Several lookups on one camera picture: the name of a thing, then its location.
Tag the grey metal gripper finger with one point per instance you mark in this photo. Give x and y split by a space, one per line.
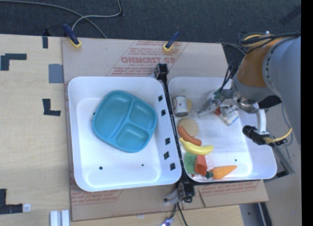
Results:
206 107
212 96

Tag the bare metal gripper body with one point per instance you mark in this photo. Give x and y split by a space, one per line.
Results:
240 102

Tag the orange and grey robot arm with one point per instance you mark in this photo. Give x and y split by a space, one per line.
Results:
281 73

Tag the white and blue carton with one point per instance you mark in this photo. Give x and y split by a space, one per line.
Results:
230 117

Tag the tan round biscuit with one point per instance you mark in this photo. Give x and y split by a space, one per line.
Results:
190 124

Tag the white can with orange dot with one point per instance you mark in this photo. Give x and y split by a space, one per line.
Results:
180 105

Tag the orange sausage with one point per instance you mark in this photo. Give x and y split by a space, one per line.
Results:
188 137

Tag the thin black rod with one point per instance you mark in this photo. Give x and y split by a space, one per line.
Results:
171 112

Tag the yellow banana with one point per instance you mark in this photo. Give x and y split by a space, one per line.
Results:
198 149

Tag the white plastic tray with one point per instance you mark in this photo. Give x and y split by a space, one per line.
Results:
117 171
227 146

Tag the white packet with red print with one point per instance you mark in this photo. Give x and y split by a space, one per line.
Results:
210 162

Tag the green leafy toy vegetable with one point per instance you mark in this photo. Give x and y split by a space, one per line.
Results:
189 162

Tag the red carton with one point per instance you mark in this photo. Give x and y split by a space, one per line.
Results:
201 166

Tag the orange carrot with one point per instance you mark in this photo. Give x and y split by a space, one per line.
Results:
222 171

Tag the blue divided plate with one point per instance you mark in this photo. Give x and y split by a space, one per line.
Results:
122 119

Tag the brown cardboard board, red print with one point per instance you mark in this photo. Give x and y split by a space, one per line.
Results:
97 58

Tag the black cylinder on white bracket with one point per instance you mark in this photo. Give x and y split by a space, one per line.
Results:
254 134

